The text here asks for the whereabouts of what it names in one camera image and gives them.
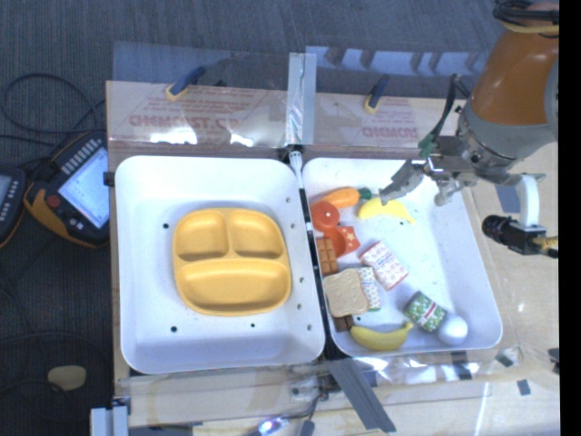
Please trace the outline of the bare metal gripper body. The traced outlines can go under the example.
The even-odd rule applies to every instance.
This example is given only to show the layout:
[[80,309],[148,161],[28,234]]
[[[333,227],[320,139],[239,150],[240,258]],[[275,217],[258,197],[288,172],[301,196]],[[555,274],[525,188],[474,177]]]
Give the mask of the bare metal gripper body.
[[434,178],[449,176],[458,181],[483,179],[503,184],[509,169],[522,159],[522,145],[505,139],[485,140],[473,134],[428,134],[424,138],[424,157]]

